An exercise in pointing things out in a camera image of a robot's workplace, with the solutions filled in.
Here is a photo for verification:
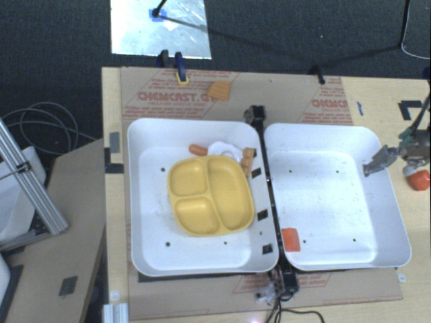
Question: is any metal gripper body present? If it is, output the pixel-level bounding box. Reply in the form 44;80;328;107
398;130;431;164

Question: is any orange cube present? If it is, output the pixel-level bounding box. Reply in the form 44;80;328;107
281;227;302;253

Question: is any thin black rod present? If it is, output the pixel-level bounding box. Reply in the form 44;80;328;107
255;119;288;274

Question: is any orange pizza slice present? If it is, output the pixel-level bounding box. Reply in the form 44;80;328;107
206;80;232;102

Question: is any yellow divided plate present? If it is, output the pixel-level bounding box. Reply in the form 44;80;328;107
166;155;256;238

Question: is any black block with wires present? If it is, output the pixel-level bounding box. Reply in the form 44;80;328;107
281;270;301;295
243;105;267;125

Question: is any white plastic tray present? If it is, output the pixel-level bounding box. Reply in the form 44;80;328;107
263;122;413;272
127;117;280;278

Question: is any orange sausage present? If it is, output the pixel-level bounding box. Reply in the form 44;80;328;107
188;143;210;157

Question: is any brown cardboard board red print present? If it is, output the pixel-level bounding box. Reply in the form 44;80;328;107
119;66;404;321

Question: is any white fried egg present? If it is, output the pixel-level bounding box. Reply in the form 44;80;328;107
207;141;244;164

